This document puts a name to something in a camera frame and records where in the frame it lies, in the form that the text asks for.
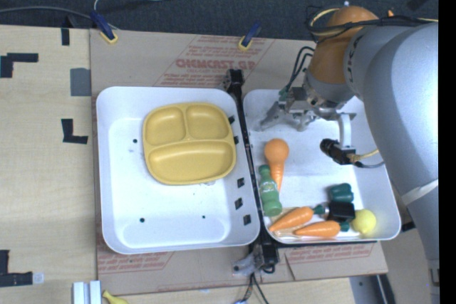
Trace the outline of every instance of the toy carrot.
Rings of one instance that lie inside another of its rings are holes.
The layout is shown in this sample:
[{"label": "toy carrot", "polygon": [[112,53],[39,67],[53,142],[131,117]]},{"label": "toy carrot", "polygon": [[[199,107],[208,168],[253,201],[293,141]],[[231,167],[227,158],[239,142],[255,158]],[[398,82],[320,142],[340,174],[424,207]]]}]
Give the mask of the toy carrot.
[{"label": "toy carrot", "polygon": [[275,232],[279,229],[301,226],[310,221],[314,214],[323,214],[324,212],[325,209],[321,205],[317,205],[313,209],[308,206],[302,206],[285,213],[269,227],[269,230]]},{"label": "toy carrot", "polygon": [[336,221],[319,221],[295,230],[297,236],[334,237],[341,231],[341,225]]},{"label": "toy carrot", "polygon": [[289,152],[287,143],[280,138],[270,140],[264,147],[264,156],[268,161],[272,179],[276,182],[279,191],[284,177],[285,160]]}]

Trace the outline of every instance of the yellow lemon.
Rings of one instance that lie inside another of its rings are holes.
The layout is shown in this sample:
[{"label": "yellow lemon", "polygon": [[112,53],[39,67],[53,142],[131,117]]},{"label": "yellow lemon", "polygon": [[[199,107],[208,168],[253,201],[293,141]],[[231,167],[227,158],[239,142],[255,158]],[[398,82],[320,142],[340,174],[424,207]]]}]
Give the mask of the yellow lemon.
[{"label": "yellow lemon", "polygon": [[357,232],[362,234],[369,233],[375,228],[377,218],[369,209],[360,209],[355,212],[355,219],[352,220],[351,226]]}]

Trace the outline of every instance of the white plastic container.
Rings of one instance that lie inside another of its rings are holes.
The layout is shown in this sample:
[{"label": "white plastic container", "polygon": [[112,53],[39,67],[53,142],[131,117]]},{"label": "white plastic container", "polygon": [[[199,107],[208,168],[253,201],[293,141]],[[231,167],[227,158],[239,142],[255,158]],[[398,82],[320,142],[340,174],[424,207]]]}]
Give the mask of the white plastic container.
[{"label": "white plastic container", "polygon": [[[385,167],[340,166],[320,151],[324,138],[337,140],[335,121],[315,120],[298,132],[290,116],[285,123],[258,131],[258,123],[278,97],[278,90],[254,90],[244,99],[244,113],[257,182],[258,167],[266,163],[264,145],[272,138],[289,144],[280,200],[285,209],[314,207],[328,201],[328,189],[348,182],[355,209],[370,209],[377,226],[369,234],[352,229],[333,239],[271,236],[285,244],[363,242],[392,239],[400,231],[400,216]],[[170,186],[147,170],[142,146],[146,115],[173,103],[212,103],[221,108],[237,137],[234,169],[214,182]],[[234,100],[226,92],[207,88],[112,87],[96,101],[100,198],[105,242],[124,254],[245,246],[258,235],[260,221],[247,154]],[[375,149],[363,104],[352,99],[341,112],[354,112],[352,145],[358,153]],[[370,163],[381,160],[377,155]],[[322,220],[315,216],[312,221]],[[271,220],[264,218],[269,226]]]},{"label": "white plastic container", "polygon": [[[204,102],[234,117],[237,160],[225,177],[170,186],[147,170],[143,120],[155,108]],[[113,87],[96,101],[103,237],[118,253],[243,246],[259,234],[237,108],[217,89]]]},{"label": "white plastic container", "polygon": [[[362,169],[353,165],[341,166],[320,150],[324,138],[339,140],[339,127],[336,121],[314,120],[302,132],[296,130],[297,120],[288,116],[283,123],[259,131],[259,122],[278,99],[278,90],[253,90],[245,96],[244,114],[249,130],[249,141],[255,175],[259,181],[258,167],[266,163],[264,146],[273,138],[281,138],[289,145],[289,156],[285,161],[284,178],[281,184],[280,202],[286,208],[310,206],[328,202],[329,188],[348,182],[354,194],[353,205],[356,210],[369,209],[374,212],[377,224],[373,231],[361,235],[350,229],[341,232],[333,239],[316,237],[277,237],[271,236],[285,244],[290,243],[327,243],[327,242],[362,242],[393,239],[400,231],[401,222],[385,166],[375,169]],[[357,153],[373,151],[375,143],[369,130],[363,103],[353,98],[339,112],[355,113],[351,121],[352,145]],[[377,154],[370,157],[369,164],[381,162]],[[266,226],[271,224],[264,218]],[[315,216],[311,222],[323,220]]]}]

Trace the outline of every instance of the green object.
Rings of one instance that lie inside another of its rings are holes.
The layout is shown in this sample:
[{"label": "green object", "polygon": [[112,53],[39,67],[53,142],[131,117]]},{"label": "green object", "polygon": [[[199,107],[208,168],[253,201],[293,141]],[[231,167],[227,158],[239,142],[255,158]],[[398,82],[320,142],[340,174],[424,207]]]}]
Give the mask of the green object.
[{"label": "green object", "polygon": [[329,189],[329,200],[351,203],[354,199],[351,185],[348,182],[336,185]]},{"label": "green object", "polygon": [[271,170],[267,164],[259,167],[261,175],[259,183],[259,196],[263,205],[265,216],[278,216],[282,212],[282,204],[279,201],[277,184],[271,177]]},{"label": "green object", "polygon": [[279,101],[284,102],[286,100],[287,95],[288,95],[288,92],[286,91],[286,87],[281,89],[279,91]]},{"label": "green object", "polygon": [[325,207],[321,204],[317,205],[315,208],[312,209],[313,212],[316,214],[316,215],[322,215],[322,214],[325,214]]},{"label": "green object", "polygon": [[339,225],[341,226],[341,232],[348,232],[350,229],[350,223],[347,221],[341,221],[339,222]]}]

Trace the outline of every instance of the green toy bottle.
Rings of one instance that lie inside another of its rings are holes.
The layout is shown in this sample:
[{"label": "green toy bottle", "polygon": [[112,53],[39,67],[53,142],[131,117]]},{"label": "green toy bottle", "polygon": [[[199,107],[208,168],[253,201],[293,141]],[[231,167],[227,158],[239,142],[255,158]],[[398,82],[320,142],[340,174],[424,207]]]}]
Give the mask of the green toy bottle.
[{"label": "green toy bottle", "polygon": [[277,216],[282,212],[282,204],[279,201],[277,184],[271,177],[271,170],[267,164],[259,167],[261,175],[259,183],[259,196],[263,205],[265,216]]}]

